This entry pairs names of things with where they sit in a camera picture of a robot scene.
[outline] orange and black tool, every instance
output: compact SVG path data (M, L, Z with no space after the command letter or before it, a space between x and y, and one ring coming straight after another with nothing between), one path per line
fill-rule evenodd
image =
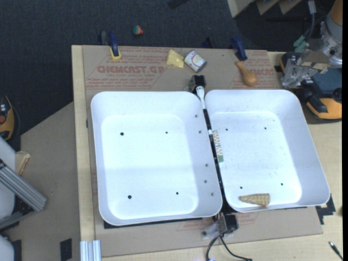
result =
M15 130L15 113L6 96L0 96L0 136L9 140Z

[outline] wooden table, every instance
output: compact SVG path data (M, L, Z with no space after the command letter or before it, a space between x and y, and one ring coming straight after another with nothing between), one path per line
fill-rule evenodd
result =
M271 62L276 65L282 53L269 53ZM74 84L74 110L76 124L76 150L78 169L78 192L80 214L80 238L84 241L95 240L94 212L90 177L89 141L86 128L86 98L84 84L83 47L72 46L72 71ZM337 209L332 216L324 218L323 234L308 237L296 237L233 244L232 252L237 255L253 258L253 260L339 260L329 246L333 241L343 254L343 215L342 215L342 124L310 123L318 156L324 169ZM128 256L103 258L112 260L205 260L205 247L190 248L153 253L134 254ZM210 257L217 261L235 260L223 246L214 246Z

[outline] tape measure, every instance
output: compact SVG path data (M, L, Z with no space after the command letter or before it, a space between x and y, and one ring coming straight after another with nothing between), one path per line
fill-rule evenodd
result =
M0 96L0 136L9 140L15 129L15 113L6 96Z

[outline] tin can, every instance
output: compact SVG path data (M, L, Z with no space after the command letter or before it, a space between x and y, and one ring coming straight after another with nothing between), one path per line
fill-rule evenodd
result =
M207 64L207 61L205 61L194 49L186 55L184 61L195 72L201 71Z

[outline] black floor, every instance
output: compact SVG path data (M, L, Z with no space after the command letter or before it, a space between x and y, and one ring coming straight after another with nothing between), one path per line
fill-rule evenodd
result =
M115 31L119 45L201 47L210 37L215 48L228 48L237 35L246 49L291 51L309 27L306 1L263 16L252 3L236 18L227 0L172 1L0 0L0 95L16 107L20 133L72 102L71 45L96 45L100 30ZM315 2L320 17L334 0ZM138 38L136 25L144 30Z

